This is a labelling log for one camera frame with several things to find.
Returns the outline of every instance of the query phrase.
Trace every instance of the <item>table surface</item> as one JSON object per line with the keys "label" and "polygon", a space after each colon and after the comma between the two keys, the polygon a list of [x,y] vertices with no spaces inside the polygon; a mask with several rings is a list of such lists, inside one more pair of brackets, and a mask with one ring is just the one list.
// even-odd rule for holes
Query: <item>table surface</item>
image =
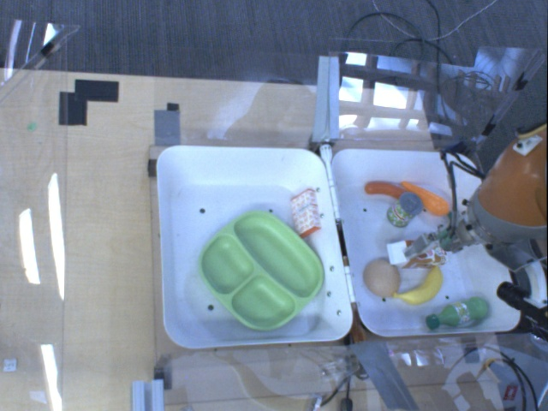
{"label": "table surface", "polygon": [[[58,93],[74,92],[76,80],[116,81],[119,99],[87,102],[86,126],[57,125]],[[29,87],[35,92],[30,99]],[[2,126],[13,119],[18,121],[17,129],[36,134],[30,140],[21,139],[26,145],[10,145],[9,133],[3,134],[2,159],[21,165],[29,152],[35,151],[35,159],[43,160],[43,165],[36,163],[27,173],[18,174],[21,184],[32,186],[28,196],[10,198],[11,205],[21,208],[8,214],[19,215],[28,206],[27,201],[40,199],[41,204],[35,206],[38,210],[33,211],[36,255],[39,263],[52,263],[51,253],[41,247],[47,242],[40,240],[39,233],[40,219],[47,217],[45,200],[33,194],[39,190],[36,184],[41,182],[43,187],[49,172],[60,167],[57,174],[64,203],[66,271],[62,301],[57,296],[53,271],[44,271],[38,286],[14,277],[13,264],[0,265],[7,276],[0,277],[0,357],[17,359],[14,372],[0,373],[0,408],[48,409],[52,393],[45,387],[47,373],[39,352],[40,344],[47,343],[53,344],[57,358],[57,389],[63,408],[70,410],[129,409],[132,381],[151,380],[158,358],[166,355],[175,361],[174,389],[166,393],[172,402],[167,409],[173,411],[180,410],[185,402],[191,402],[196,411],[219,409],[220,403],[223,409],[304,409],[308,390],[321,388],[325,393],[334,387],[333,379],[320,372],[311,374],[304,350],[286,348],[282,356],[242,361],[230,351],[191,352],[170,347],[158,341],[155,314],[158,290],[154,285],[152,233],[157,221],[152,217],[147,172],[149,151],[155,143],[154,111],[166,110],[168,103],[179,104],[183,140],[189,138],[195,144],[210,141],[205,129],[228,132],[236,126],[235,135],[253,135],[258,130],[268,134],[265,141],[256,140],[260,146],[270,145],[269,139],[276,135],[282,141],[289,139],[292,146],[306,147],[314,93],[313,86],[40,71],[33,72],[10,94],[0,111]],[[291,117],[298,120],[288,118],[288,107]],[[281,119],[268,122],[265,117]],[[41,123],[50,124],[43,135]],[[40,141],[48,145],[47,152],[34,149],[42,145]],[[0,169],[7,172],[6,165]],[[14,233],[8,233],[10,227],[4,225],[3,232],[13,238]],[[477,339],[497,344],[495,337]],[[296,359],[288,357],[291,352]],[[458,360],[458,355],[453,354],[453,360]],[[457,385],[455,378],[450,379],[455,372],[447,371],[447,365],[441,377],[439,366],[420,372],[418,377],[416,367],[412,370],[404,364],[399,368],[421,408],[438,409],[433,407],[446,401],[448,395],[454,401],[460,394],[468,402],[490,397],[496,408],[502,409],[492,379],[470,381],[469,388],[460,383],[459,393],[447,387],[448,382]],[[273,387],[265,381],[283,379],[286,374],[293,379],[292,385]],[[306,392],[304,398],[300,392]],[[352,397],[363,409],[383,409],[370,380],[354,380]],[[337,407],[338,401],[333,401],[325,409]]]}

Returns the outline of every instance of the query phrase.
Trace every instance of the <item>white tray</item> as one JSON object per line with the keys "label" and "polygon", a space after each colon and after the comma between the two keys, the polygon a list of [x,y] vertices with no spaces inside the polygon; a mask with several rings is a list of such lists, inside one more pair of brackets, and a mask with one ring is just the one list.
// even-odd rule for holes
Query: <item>white tray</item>
{"label": "white tray", "polygon": [[[333,171],[356,301],[361,320],[370,331],[383,337],[403,337],[509,331],[517,326],[520,313],[497,297],[497,287],[509,280],[509,272],[482,246],[467,247],[451,254],[449,263],[442,267],[444,284],[440,292],[423,305],[410,306],[391,298],[383,301],[363,283],[366,265],[373,259],[387,258],[387,242],[414,240],[446,223],[441,217],[423,212],[404,229],[392,226],[386,218],[386,210],[394,200],[383,195],[367,195],[364,192],[366,182],[410,181],[428,186],[450,202],[447,173],[437,152],[348,149],[334,157]],[[455,173],[459,211],[463,211],[462,199],[472,196],[480,180],[459,169],[455,169]],[[426,272],[402,270],[400,291],[417,285]],[[485,321],[474,328],[440,328],[438,332],[426,328],[426,315],[441,311],[449,302],[474,295],[483,296],[489,302],[491,312]]]}
{"label": "white tray", "polygon": [[[322,229],[307,238],[324,265],[324,285],[285,326],[253,331],[201,281],[200,252],[246,211],[272,211],[292,226],[290,199],[306,188],[318,189],[319,212],[325,215]],[[317,156],[299,149],[173,146],[158,159],[158,201],[164,325],[175,343],[216,348],[326,342],[346,335],[352,310],[325,167]]]}

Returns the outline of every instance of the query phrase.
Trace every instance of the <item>bottle label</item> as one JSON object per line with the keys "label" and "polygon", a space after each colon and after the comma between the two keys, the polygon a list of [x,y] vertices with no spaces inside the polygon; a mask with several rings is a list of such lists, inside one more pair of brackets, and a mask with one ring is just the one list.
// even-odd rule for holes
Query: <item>bottle label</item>
{"label": "bottle label", "polygon": [[470,321],[470,312],[468,311],[468,306],[465,303],[455,303],[453,305],[456,309],[456,313],[459,316],[459,325],[467,323]]}

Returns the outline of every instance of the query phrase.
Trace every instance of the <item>green bottle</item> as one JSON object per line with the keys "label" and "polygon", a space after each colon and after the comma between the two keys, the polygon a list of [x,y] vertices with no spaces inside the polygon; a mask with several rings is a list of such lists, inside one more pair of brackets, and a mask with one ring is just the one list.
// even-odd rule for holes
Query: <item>green bottle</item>
{"label": "green bottle", "polygon": [[426,325],[428,329],[437,329],[440,325],[450,325],[457,327],[464,325],[468,321],[483,319],[489,312],[489,305],[481,297],[472,297],[465,301],[451,303],[444,307],[439,315],[428,315]]}

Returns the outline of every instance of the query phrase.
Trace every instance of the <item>can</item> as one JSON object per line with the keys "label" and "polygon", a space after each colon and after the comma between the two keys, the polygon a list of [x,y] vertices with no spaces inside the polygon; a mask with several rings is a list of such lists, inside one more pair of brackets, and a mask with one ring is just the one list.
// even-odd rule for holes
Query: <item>can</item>
{"label": "can", "polygon": [[409,221],[422,211],[423,205],[419,195],[406,192],[386,212],[390,223],[396,227],[407,227]]}

